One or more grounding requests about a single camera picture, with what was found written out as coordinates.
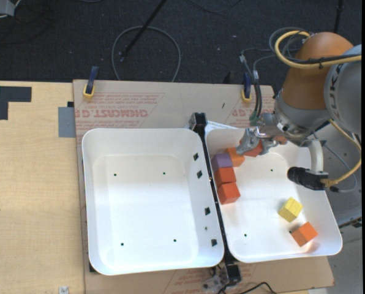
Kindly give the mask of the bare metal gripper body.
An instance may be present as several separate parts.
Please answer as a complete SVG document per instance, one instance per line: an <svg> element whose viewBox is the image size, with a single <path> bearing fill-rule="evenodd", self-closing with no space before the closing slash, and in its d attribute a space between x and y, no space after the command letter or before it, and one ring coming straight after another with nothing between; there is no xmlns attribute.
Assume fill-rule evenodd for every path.
<svg viewBox="0 0 365 294"><path fill-rule="evenodd" d="M258 122L255 135L286 143L301 143L304 140L304 128L289 120L282 113L262 113Z"/></svg>

